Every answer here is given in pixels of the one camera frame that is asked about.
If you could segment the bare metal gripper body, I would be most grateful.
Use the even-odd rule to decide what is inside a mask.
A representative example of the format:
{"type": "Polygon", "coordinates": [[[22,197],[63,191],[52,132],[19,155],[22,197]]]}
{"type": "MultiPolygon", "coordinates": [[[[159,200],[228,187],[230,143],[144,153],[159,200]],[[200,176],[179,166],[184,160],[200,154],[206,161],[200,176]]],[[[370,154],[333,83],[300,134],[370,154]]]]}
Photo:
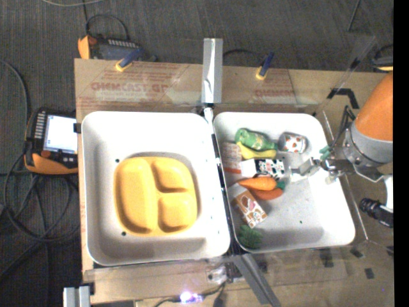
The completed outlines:
{"type": "Polygon", "coordinates": [[[378,182],[384,177],[378,170],[380,163],[359,152],[352,152],[344,159],[335,158],[331,151],[325,152],[320,157],[320,166],[333,177],[354,173],[371,182],[378,182]]]}

